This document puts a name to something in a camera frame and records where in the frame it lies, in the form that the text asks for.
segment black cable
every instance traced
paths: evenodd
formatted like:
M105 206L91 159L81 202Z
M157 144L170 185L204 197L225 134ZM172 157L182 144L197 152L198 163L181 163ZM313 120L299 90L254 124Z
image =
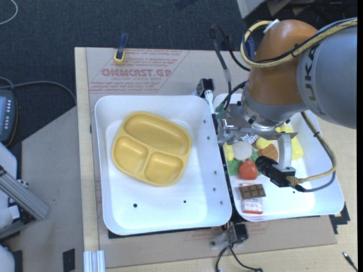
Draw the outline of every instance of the black cable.
M239 66L241 67L242 69L244 70L247 70L247 71L250 71L249 68L245 67L243 64L241 64L237 59L236 59L236 56L234 55L233 53L233 50L232 50L232 47L229 43L229 39L227 38L227 36L225 35L225 33L223 32L223 30L221 29L221 27L219 27L218 25L214 24L212 25L212 27L210 28L210 37L211 39L215 40L216 39L216 33L214 31L214 29L217 29L219 31L219 33L222 35L223 37L223 40L226 44L226 47L227 47L227 50L228 52L230 53L232 59L234 60L234 62Z
M246 85L246 81L244 81L244 82L242 82L242 83L240 83L240 84L238 84L237 86L235 86L234 88L233 88L233 90L231 90L231 94L229 95L227 95L225 98L224 98L224 100L223 100L223 103L225 103L225 102L227 102L227 100L228 99L230 99L231 97L232 97L232 95L237 91L237 90L239 90L240 88L244 88L244 86Z
M0 76L0 79L4 80L5 82L7 82L10 85L10 89L13 91L14 90L14 84L12 83L11 80L4 78L3 76Z
M250 269L250 270L252 270L252 271L254 271L254 272L263 272L263 270L262 270L262 268L252 268L252 267L248 267L248 266L246 266L246 265L244 265L244 264L242 264L242 262L240 262L240 260L238 260L238 258L237 258L237 256L236 256L236 254L233 252L233 250L232 250L232 246L228 246L229 247L229 249L230 249L230 251L231 251L231 253L232 253L232 255L233 255L233 257L236 259L236 261L242 266L242 267L244 267L244 268L246 268L246 269Z
M58 87L61 87L61 88L65 89L72 96L74 104L77 105L77 99L76 99L75 95L72 93L72 91L69 88L67 88L63 84L60 84L60 83L57 83L57 82L52 82L51 80L36 80L36 81L33 81L33 82L13 84L9 79L4 78L2 76L0 76L0 79L3 79L5 81L7 81L9 83L9 85L10 85L11 90L13 90L15 87L30 86L32 84L53 84L55 86L58 86Z
M224 252L228 249L228 246L223 248L220 253L217 256L217 260L216 260L216 272L220 272L219 268L218 268L218 263L220 262L220 259L222 258Z
M216 265L215 265L215 270L216 270L216 272L220 272L220 270L219 270L219 268L218 268L218 264L219 264L219 262L220 262L220 260L221 260L221 258L222 258L222 256L223 256L223 254L226 252L226 250L229 248L230 249L230 251L231 251L231 253L232 253L232 255L233 255L233 257L236 259L236 261L242 266L242 267L244 267L244 268L246 268L246 269L250 269L250 270L252 270L252 271L254 271L254 272L263 272L263 270L262 270L262 268L253 268L253 267L248 267L248 266L246 266L246 265L244 265L242 262L240 262L240 260L237 258L237 256L236 256L236 254L234 253L234 251L232 250L232 247L233 247L233 244L231 244L231 245L229 245L229 246L227 246L227 247L225 247L225 248L223 248L220 252L219 252L219 254L218 254L218 256L217 256L217 259L216 259Z
M214 45L214 51L216 52L217 54L217 57L223 67L223 71L225 72L228 72L228 67L226 65L226 62L225 60L223 59L222 55L221 55L221 52L220 52L220 48L218 46L218 42L217 42L217 39L216 39L216 33L214 32L214 27L212 26L212 28L209 30L209 34L210 34L210 38L213 40L213 45ZM226 100L226 104L224 106L224 110L226 110L229 106L229 103L230 103L230 96L231 96L231 91L232 91L232 85L231 85L231 82L228 80L227 81L227 84L228 84L228 97L227 97L227 100Z

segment wire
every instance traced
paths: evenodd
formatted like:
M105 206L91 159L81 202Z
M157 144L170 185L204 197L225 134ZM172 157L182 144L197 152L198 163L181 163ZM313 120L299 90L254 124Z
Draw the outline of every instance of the wire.
M14 84L12 83L11 80L4 78L3 76L0 76L0 79L4 80L5 82L7 82L10 85L10 89L13 90L14 89Z
M277 66L284 62L290 61L294 57L300 55L303 51L305 51L309 47L319 43L326 37L333 35L334 33L338 32L342 29L345 29L345 28L348 28L351 26L356 26L358 24L358 18L345 19L342 21L338 21L336 23L332 23L332 24L328 25L326 28L324 28L322 31L318 31L315 35L313 35L311 38L304 41L302 44L297 45L294 49L292 49L278 57L264 59L261 61L252 61L248 58L244 45L245 45L246 41L248 40L249 36L253 33L253 31L255 31L256 29L258 29L262 26L267 26L270 22L271 21L267 21L267 20L262 20L262 21L256 22L247 30L247 32L242 37L240 53L241 53L244 61L246 61L250 66L272 67L272 66Z
M52 82L51 80L36 80L33 82L27 82L27 83L19 83L19 84L13 84L9 79L6 79L2 76L0 76L0 79L3 79L5 81L7 81L11 87L11 89L14 89L15 87L24 87L24 86L30 86L32 84L54 84L55 86L61 87L63 89L65 89L73 98L74 104L77 104L77 99L75 97L75 95L72 93L72 91L67 88L66 86L64 86L63 84L57 83L57 82Z
M231 92L224 98L224 100L222 101L223 104L225 104L228 100L231 99L232 95L237 92L237 90L239 90L240 88L244 88L244 86L246 85L246 81L238 84L237 86L235 86L233 88L233 90L231 90Z
M220 262L220 260L221 260L221 258L222 258L222 256L223 256L223 254L226 252L226 250L229 248L230 249L230 251L231 251L231 253L232 253L232 255L233 255L233 257L236 259L236 261L242 266L242 267L244 267L244 268L246 268L246 269L249 269L249 270L252 270L252 271L254 271L254 272L263 272L263 270L262 270L262 268L252 268L252 267L248 267L248 266L246 266L246 265L244 265L242 262L240 262L240 260L237 258L237 256L236 256L236 254L234 253L234 251L233 251L233 249L232 249L232 247L233 247L233 244L234 243L232 243L231 245L229 245L229 246L227 246L227 247L224 247L220 252L219 252L219 254L218 254L218 256L217 256L217 259L216 259L216 265L215 265L215 270L216 270L216 272L221 272L220 270L219 270L219 268L218 268L218 264L219 264L219 262Z
M10 1L15 5L15 13L9 19L0 22L0 25L3 25L5 23L8 23L9 21L13 20L16 17L16 15L18 14L18 4L16 4L16 2L14 0L10 0Z
M308 116L306 115L305 112L301 112L301 116L303 117L303 119L305 120L306 124L308 125L309 129L314 133L314 137L316 137L319 141L319 143L322 145L322 147L324 148L325 152L327 153L327 155L330 158L330 161L332 163L332 168L330 168L328 171L320 173L318 175L314 175L314 176L309 176L307 178L296 178L296 177L292 177L290 178L290 183L291 186L295 186L297 190L301 191L301 192L315 192L317 190L321 190L323 188L326 188L327 186L329 186L335 179L336 176L336 158L335 155L333 153L333 151L330 149L329 145L326 143L326 141L323 139L323 137L320 135L319 130L317 130L314 126L314 124L311 122L311 120L308 118ZM322 186L319 186L318 188L313 188L313 189L305 189L302 186L298 185L300 183L306 182L306 181L311 181L311 180L316 180L319 178L322 178L324 176L327 176L329 174L332 173L332 177L330 179L330 181Z
M222 35L223 40L224 40L224 42L225 42L225 44L226 44L227 50L229 51L229 53L230 53L230 55L231 55L232 59L234 60L234 62L235 62L235 63L236 63L239 67L241 67L242 69L247 70L247 71L250 71L250 69L249 69L249 68L245 67L243 64L241 64L241 63L240 63L240 62L236 59L236 56L234 55L233 50L232 50L232 47L231 47L231 45L230 45L230 43L229 43L229 39L227 38L227 36L225 35L225 33L223 32L223 30L221 29L221 27L219 27L219 26L218 26L218 25L216 25L216 24L212 25L212 27L211 27L211 29L210 29L210 36L211 36L211 38L212 38L213 40L216 40L216 33L215 33L214 29L218 30L218 31L219 31L219 33Z
M216 39L216 34L214 32L214 28L216 27L216 25L213 25L212 28L209 30L209 33L210 33L210 38L213 40L213 45L214 45L214 51L216 52L216 55L222 65L222 68L223 68L223 73L225 75L225 78L227 80L227 84L228 84L228 94L231 95L231 89L232 89L232 86L231 86L231 75L229 73L229 69L226 65L226 62L225 60L223 59L222 55L221 55L221 52L220 52L220 49L219 49L219 46L218 46L218 42L217 42L217 39ZM224 106L224 110L226 110L229 106L229 103L230 103L230 96L228 97L228 99L226 100L226 104Z
M230 249L230 251L231 251L231 253L232 253L233 257L236 259L236 261L237 261L237 262L238 262L238 263L239 263L242 267L244 267L244 268L246 268L246 269L250 269L250 270L255 271L255 272L263 272L262 268L252 268L252 267L248 267L248 266L246 266L246 265L242 264L242 262L240 262L240 260L238 260L238 258L237 258L237 256L236 256L236 254L233 252L233 250L232 250L232 246L229 246L229 249Z

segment white cable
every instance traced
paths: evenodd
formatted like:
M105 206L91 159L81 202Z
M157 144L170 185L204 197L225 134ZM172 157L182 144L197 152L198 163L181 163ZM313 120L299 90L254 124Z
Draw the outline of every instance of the white cable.
M269 30L273 25L279 23L280 21L278 19L275 19L274 21L271 21L269 24L267 24L266 28L264 29L263 33L266 34L267 30Z
M0 22L0 25L3 25L5 23L8 23L9 21L13 20L16 17L16 15L18 14L18 4L16 4L16 2L14 0L10 0L10 1L15 5L15 13L9 19L7 19L3 22Z
M215 114L214 106L213 106L213 92L211 90L204 91L205 100L208 102L210 112Z

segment white tray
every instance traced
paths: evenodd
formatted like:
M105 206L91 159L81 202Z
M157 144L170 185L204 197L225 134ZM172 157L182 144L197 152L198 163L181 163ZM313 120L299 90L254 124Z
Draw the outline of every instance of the white tray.
M239 101L241 99L240 96L237 93L233 94L231 103ZM218 95L214 99L213 105L215 107L218 106L225 97L226 94ZM319 130L315 115L311 111L307 111L306 113ZM332 166L330 159L318 140L314 138L302 116L299 113L295 114L291 118L289 125L294 132L298 132L297 139L304 151L302 158L292 161L292 167L296 169L296 177L304 178L329 170ZM242 180L238 176L230 176L229 178L236 210L240 216L251 222L331 215L339 213L344 207L344 197L336 177L334 182L328 187L311 193L298 192L290 187L279 188L271 183L269 178L264 175L259 175L256 180ZM316 188L327 183L330 179L331 175L328 175L318 180L305 182L302 186L306 189ZM262 198L262 214L242 212L242 199L238 188L243 183L263 185L266 197Z
M154 113L189 132L192 149L179 181L147 184L114 165L112 144L124 118ZM231 217L225 172L207 102L197 96L105 96L95 105L103 219L117 235L222 226Z

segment electronic device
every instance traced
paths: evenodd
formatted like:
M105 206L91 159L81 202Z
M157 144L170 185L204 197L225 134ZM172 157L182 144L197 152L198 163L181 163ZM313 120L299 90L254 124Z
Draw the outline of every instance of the electronic device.
M10 90L0 90L0 142L12 136L16 121L16 100Z

